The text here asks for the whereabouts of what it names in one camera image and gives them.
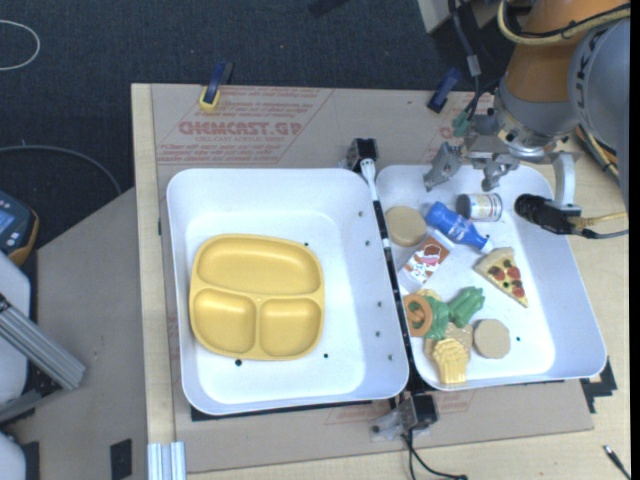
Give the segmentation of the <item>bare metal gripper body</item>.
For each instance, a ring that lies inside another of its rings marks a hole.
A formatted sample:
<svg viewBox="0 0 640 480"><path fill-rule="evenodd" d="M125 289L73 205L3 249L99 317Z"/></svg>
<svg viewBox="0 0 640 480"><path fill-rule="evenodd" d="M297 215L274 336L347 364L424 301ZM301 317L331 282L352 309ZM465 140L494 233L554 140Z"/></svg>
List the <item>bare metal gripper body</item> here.
<svg viewBox="0 0 640 480"><path fill-rule="evenodd" d="M555 138L522 125L509 113L477 114L467 128L463 155L474 162L544 163L555 150Z"/></svg>

